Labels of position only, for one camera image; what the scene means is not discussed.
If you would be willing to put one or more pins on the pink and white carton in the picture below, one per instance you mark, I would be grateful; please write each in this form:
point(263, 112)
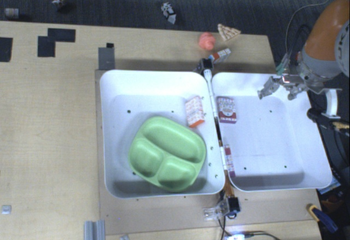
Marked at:
point(229, 159)

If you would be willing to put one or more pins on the green divided plate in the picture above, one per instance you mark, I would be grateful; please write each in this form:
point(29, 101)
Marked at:
point(166, 154)

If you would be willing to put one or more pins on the red and white soup packet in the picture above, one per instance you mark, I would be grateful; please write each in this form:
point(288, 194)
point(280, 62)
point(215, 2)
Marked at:
point(227, 110)

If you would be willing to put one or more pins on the toy pizza slice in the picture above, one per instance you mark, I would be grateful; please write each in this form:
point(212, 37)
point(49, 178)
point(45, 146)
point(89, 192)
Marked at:
point(227, 31)

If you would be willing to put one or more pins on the black cylinder on white bracket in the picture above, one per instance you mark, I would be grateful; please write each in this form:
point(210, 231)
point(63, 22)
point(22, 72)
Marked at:
point(332, 102)

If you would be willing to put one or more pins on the small white can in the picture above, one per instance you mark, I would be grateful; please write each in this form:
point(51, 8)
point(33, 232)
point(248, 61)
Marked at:
point(11, 12)

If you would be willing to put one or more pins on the white plastic tray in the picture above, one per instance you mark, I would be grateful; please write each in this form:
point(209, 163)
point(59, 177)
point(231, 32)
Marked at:
point(268, 140)
point(123, 88)

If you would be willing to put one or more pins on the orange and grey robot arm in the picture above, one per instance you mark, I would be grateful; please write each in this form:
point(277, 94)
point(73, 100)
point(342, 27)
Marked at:
point(325, 39)

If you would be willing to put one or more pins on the pink toy food lump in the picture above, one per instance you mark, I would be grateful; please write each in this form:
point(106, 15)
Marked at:
point(206, 41)

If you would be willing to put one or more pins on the orange and white carton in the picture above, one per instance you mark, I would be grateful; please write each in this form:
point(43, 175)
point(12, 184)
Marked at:
point(194, 111)

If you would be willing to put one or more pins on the red and white carton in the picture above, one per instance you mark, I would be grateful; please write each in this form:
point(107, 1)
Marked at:
point(221, 55)

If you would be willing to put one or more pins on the black and white carton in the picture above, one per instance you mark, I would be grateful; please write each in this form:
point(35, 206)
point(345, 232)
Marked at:
point(169, 12)

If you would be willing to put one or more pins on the thin black and white rod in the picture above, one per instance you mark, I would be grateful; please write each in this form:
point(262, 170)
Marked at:
point(210, 88)

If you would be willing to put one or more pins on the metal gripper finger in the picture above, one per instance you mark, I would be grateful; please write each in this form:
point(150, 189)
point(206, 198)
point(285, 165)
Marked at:
point(294, 92)
point(269, 87)

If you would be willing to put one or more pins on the small white and brown packet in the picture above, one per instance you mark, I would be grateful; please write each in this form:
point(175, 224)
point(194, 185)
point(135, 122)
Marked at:
point(58, 2)

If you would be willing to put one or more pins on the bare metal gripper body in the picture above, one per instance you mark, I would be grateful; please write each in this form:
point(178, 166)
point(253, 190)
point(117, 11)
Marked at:
point(300, 81)

